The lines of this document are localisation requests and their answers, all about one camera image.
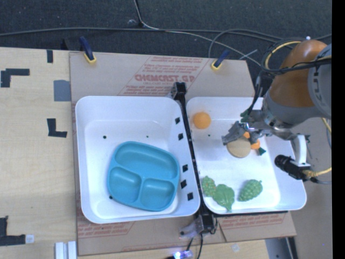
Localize black cylinder on white bracket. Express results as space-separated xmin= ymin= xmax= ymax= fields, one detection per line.
xmin=274 ymin=134 xmax=312 ymax=181

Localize blue divided plate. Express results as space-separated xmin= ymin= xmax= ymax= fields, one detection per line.
xmin=106 ymin=141 xmax=181 ymax=213

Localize orange ball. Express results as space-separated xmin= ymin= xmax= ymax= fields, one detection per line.
xmin=192 ymin=112 xmax=212 ymax=130

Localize black block with thin wires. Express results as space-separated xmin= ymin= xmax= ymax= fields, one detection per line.
xmin=198 ymin=212 xmax=217 ymax=234
xmin=171 ymin=81 xmax=188 ymax=101

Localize white plastic tray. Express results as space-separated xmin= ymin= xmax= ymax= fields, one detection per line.
xmin=74 ymin=95 xmax=202 ymax=224
xmin=185 ymin=96 xmax=308 ymax=215

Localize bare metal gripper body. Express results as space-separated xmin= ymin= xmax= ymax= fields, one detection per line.
xmin=243 ymin=110 xmax=296 ymax=141

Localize green leaf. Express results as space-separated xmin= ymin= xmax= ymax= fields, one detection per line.
xmin=212 ymin=183 xmax=236 ymax=213

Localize tan round biscuit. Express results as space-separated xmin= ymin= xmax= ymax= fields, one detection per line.
xmin=226 ymin=138 xmax=252 ymax=159

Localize brown cardboard board red print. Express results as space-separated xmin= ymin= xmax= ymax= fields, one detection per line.
xmin=68 ymin=51 xmax=298 ymax=256

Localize thin black rod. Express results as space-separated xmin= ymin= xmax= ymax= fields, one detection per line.
xmin=178 ymin=96 xmax=209 ymax=218

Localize green grapes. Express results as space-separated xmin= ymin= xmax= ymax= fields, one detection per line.
xmin=238 ymin=179 xmax=264 ymax=202
xmin=201 ymin=175 xmax=217 ymax=198

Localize orange carrot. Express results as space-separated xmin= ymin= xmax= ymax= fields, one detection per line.
xmin=243 ymin=131 xmax=267 ymax=156

